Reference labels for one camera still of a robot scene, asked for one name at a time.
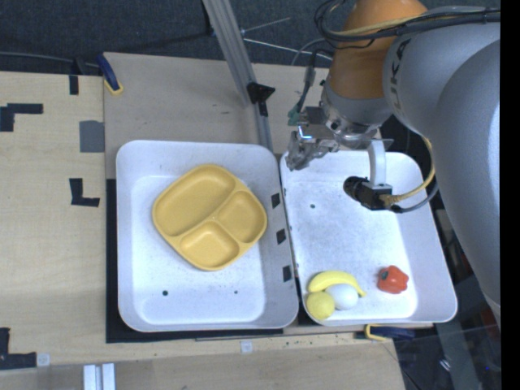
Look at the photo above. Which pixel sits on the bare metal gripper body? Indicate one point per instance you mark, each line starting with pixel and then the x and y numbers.
pixel 325 130

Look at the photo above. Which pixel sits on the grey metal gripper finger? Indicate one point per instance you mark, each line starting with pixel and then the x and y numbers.
pixel 315 150
pixel 294 157

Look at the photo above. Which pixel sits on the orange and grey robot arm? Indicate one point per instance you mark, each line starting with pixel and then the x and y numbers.
pixel 455 96

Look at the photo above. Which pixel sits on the white plastic tray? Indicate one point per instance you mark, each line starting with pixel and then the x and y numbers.
pixel 195 299
pixel 345 238

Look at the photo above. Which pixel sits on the yellow divided plate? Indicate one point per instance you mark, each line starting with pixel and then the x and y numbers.
pixel 195 201

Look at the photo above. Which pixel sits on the yellow banana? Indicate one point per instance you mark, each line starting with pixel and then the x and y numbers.
pixel 333 278

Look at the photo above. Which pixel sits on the pale wood board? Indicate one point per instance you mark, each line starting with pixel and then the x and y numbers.
pixel 174 100

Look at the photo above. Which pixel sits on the white egg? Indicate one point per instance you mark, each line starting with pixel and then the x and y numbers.
pixel 345 297

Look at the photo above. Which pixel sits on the red bell pepper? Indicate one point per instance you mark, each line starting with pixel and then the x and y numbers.
pixel 392 279

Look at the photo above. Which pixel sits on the yellow lemon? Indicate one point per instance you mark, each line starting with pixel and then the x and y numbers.
pixel 319 306

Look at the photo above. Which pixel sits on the black cylinder on white bracket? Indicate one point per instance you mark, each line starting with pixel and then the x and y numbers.
pixel 371 193

